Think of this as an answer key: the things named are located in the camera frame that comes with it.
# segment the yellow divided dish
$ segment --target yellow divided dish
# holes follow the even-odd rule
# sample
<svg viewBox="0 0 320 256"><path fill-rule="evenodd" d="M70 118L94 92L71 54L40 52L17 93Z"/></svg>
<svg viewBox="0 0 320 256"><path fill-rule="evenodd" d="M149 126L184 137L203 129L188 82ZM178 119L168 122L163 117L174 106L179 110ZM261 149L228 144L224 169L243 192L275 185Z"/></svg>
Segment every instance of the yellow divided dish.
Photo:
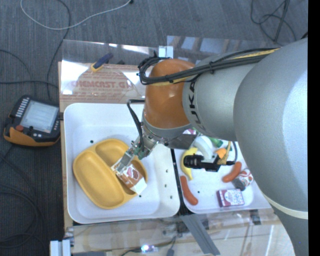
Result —
<svg viewBox="0 0 320 256"><path fill-rule="evenodd" d="M111 169L128 148L123 141L110 138L82 151L73 161L73 174L80 187L101 208L117 208L137 195ZM147 171L138 157L131 163L147 182Z"/></svg>

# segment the toy sausage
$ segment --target toy sausage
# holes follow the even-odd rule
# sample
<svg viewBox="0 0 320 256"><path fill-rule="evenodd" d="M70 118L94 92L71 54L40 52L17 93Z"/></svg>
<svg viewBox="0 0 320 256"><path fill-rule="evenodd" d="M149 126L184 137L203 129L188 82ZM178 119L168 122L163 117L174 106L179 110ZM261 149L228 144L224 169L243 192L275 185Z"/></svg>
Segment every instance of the toy sausage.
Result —
<svg viewBox="0 0 320 256"><path fill-rule="evenodd" d="M239 161L235 162L234 165L233 165L232 171L229 174L227 174L226 176L224 176L222 178L222 181L224 183L233 181L239 175L239 173L241 172L241 167L242 167L242 163L241 162L239 162Z"/></svg>
<svg viewBox="0 0 320 256"><path fill-rule="evenodd" d="M193 206L198 204L198 199L191 193L186 176L180 176L182 193L184 198Z"/></svg>

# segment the yellow banana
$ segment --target yellow banana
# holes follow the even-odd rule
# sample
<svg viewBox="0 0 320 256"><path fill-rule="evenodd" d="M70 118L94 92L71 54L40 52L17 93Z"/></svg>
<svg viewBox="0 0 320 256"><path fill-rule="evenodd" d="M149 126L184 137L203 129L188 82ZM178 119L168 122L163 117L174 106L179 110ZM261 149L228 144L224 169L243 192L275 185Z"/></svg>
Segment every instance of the yellow banana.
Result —
<svg viewBox="0 0 320 256"><path fill-rule="evenodd" d="M188 176L190 181L193 179L192 173L191 173L192 169L188 168L188 167L185 167L184 158L185 158L185 156L190 156L190 155L192 156L193 154L197 153L197 151L198 151L198 149L196 147L189 148L188 150L186 150L183 153L182 158L181 158L181 162L180 162L182 171Z"/></svg>

